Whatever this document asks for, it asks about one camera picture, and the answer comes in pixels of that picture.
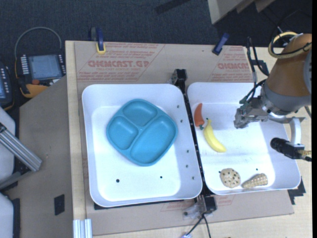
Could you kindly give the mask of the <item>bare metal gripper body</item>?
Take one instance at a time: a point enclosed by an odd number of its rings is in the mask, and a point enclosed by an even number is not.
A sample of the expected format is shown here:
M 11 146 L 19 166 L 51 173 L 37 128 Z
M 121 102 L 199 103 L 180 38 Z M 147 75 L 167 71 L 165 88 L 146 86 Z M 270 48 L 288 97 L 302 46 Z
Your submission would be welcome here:
M 244 107 L 244 119 L 247 122 L 267 121 L 274 117 L 274 105 L 266 97 L 253 97 L 248 100 Z

